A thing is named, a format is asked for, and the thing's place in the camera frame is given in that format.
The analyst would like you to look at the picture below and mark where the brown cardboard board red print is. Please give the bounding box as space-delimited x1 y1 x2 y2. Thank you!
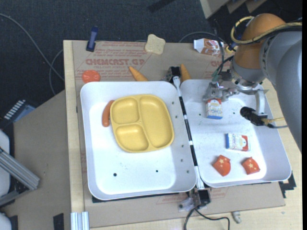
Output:
71 40 286 229

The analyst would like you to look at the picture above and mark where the thin black and white rod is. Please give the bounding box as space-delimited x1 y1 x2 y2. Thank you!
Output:
173 76 205 189

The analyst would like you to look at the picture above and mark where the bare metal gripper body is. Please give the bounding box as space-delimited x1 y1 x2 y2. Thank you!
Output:
210 71 264 96

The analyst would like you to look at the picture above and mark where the orange round tomato slice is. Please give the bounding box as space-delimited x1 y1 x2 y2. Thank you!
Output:
82 69 101 84

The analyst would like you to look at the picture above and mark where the white and orange milk carton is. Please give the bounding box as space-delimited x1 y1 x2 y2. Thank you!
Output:
193 38 225 58

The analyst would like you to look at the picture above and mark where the white plastic tray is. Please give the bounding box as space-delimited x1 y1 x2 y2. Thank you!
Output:
179 79 292 188
80 80 198 200

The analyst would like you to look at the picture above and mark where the orange carrot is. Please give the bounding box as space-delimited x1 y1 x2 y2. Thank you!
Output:
180 63 192 81
128 66 149 82

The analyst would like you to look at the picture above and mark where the beige bread slice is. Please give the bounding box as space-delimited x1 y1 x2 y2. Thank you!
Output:
144 34 166 57

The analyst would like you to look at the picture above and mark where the orange sausage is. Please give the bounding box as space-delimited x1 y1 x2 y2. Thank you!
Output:
102 99 116 128

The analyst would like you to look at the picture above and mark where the white red and blue carton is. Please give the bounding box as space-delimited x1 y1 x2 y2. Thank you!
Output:
224 132 251 152

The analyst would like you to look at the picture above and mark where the black cylinder on white bracket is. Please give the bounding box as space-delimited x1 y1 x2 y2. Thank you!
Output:
239 89 269 127

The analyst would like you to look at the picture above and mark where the yellow divided plate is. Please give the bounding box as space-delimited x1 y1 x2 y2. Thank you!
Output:
109 94 175 153

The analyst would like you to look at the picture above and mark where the red wedge with yellow stars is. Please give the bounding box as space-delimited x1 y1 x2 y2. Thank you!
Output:
241 156 261 175
212 154 232 177

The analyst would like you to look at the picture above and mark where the white orange and blue carton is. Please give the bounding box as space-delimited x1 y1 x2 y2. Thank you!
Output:
205 98 224 120

